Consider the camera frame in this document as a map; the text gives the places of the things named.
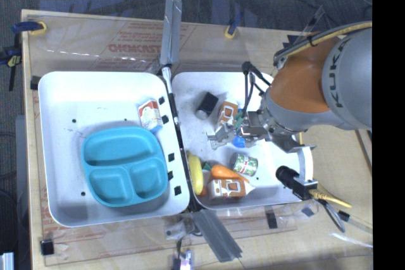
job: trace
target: carrot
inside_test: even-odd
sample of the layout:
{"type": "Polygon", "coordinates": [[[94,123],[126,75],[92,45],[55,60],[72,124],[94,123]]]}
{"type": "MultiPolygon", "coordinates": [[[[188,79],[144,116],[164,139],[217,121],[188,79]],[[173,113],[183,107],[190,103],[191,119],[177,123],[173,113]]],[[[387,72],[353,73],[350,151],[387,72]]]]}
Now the carrot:
{"type": "Polygon", "coordinates": [[[249,180],[222,164],[215,164],[211,169],[214,179],[242,179],[249,183],[249,180]]]}

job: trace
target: green can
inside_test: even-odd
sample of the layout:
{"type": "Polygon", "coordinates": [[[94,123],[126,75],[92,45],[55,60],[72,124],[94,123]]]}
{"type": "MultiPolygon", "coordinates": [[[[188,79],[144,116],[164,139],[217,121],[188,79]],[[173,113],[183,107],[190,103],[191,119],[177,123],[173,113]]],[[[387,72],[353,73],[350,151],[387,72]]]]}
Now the green can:
{"type": "Polygon", "coordinates": [[[229,162],[235,172],[242,173],[243,175],[254,176],[258,170],[259,161],[245,154],[234,153],[229,162]]]}

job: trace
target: clamp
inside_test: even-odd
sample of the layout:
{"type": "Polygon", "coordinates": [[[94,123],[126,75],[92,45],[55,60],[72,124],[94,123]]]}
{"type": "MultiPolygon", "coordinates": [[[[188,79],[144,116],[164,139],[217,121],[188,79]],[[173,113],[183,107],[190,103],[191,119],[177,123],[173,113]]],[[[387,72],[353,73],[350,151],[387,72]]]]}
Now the clamp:
{"type": "Polygon", "coordinates": [[[244,15],[244,12],[243,11],[240,12],[236,16],[235,20],[227,26],[227,28],[225,29],[225,37],[227,39],[232,40],[235,37],[236,28],[238,27],[238,25],[240,23],[240,20],[242,19],[243,15],[244,15]]]}
{"type": "Polygon", "coordinates": [[[16,66],[22,62],[22,48],[20,44],[20,34],[29,32],[31,35],[40,34],[46,31],[46,25],[43,21],[23,21],[11,26],[14,37],[14,45],[0,47],[0,65],[7,65],[11,68],[8,91],[13,91],[16,66]]]}

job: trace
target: juice box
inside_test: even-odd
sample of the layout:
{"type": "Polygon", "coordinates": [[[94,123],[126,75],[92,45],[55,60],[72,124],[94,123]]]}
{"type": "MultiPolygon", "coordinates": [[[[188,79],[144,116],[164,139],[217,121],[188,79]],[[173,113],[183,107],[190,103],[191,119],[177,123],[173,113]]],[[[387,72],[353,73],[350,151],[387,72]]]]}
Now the juice box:
{"type": "Polygon", "coordinates": [[[160,130],[163,126],[162,118],[159,112],[158,102],[150,99],[139,108],[140,122],[142,126],[152,133],[160,130]]]}
{"type": "Polygon", "coordinates": [[[210,199],[242,198],[253,189],[242,179],[214,179],[207,184],[210,199]]]}
{"type": "Polygon", "coordinates": [[[230,102],[230,101],[224,101],[220,107],[217,128],[221,127],[225,123],[228,123],[229,125],[233,125],[234,116],[237,113],[238,113],[238,105],[236,103],[230,102]]]}

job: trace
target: blue plate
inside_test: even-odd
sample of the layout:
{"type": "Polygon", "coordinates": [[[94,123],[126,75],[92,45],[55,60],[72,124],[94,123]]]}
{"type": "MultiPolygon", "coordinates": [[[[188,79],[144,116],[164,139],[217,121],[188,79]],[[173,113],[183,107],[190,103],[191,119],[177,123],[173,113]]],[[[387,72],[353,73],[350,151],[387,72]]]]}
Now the blue plate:
{"type": "Polygon", "coordinates": [[[168,186],[160,143],[143,127],[90,134],[82,145],[82,162],[92,195],[108,207],[147,202],[162,195],[168,186]]]}

